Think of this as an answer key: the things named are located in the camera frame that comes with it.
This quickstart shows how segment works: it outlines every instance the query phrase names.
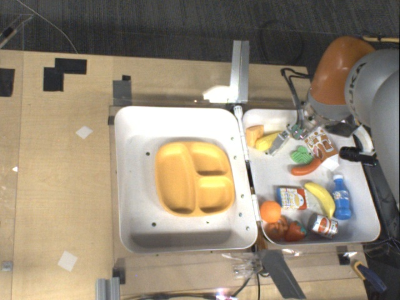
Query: sausage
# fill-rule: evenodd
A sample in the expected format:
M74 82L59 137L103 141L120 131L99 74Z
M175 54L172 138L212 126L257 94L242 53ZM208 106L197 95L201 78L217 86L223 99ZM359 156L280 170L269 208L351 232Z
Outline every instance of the sausage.
M291 174L293 176L305 176L306 174L312 173L316 170L323 161L317 157L314 158L309 164L300 167L293 167L291 170Z

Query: water bottle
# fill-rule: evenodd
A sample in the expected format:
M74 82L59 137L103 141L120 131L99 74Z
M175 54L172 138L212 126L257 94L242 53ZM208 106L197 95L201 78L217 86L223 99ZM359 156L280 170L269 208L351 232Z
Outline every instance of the water bottle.
M335 188L332 193L336 209L333 216L339 220L347 220L351 217L349 191L343 183L343 176L336 174L333 176Z

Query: wooden countertop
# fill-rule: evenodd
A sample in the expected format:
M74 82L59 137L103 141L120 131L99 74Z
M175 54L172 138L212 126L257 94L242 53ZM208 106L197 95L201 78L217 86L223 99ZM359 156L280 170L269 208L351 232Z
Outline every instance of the wooden countertop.
M65 74L64 92L44 92L43 68L54 67L55 58L86 59L87 73ZM0 68L16 70L13 96L0 98L2 168L18 166L17 173L0 174L0 203L7 202L0 206L0 261L14 262L13 272L0 271L0 298L94 299L96 279L109 279L114 264L108 126L113 80L130 75L134 95L201 99L206 89L229 85L231 64L0 51ZM250 65L250 98L290 106L279 69ZM309 83L296 85L304 99ZM76 134L83 126L92 130L86 139ZM362 247L352 248L365 263ZM64 251L77 257L72 271L58 265ZM334 247L306 252L313 256L293 258L289 266L308 299L367 299L363 282L339 265ZM212 279L201 265L196 268L193 281ZM176 266L158 272L164 274L161 286L188 274ZM261 299L280 299L271 279L261 279ZM254 283L239 298L256 299Z

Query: orange fruit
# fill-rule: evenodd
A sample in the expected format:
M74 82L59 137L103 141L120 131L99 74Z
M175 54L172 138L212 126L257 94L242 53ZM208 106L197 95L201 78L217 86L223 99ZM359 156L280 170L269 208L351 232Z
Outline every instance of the orange fruit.
M261 219L268 223L275 223L281 217L282 207L276 201L265 201L260 207Z

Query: yellow tray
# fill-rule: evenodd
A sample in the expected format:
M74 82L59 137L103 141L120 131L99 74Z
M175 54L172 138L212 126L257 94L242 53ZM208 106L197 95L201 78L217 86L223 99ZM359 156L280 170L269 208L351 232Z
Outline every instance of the yellow tray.
M176 216L221 213L234 202L231 165L225 152L207 142L172 142L156 154L161 205Z

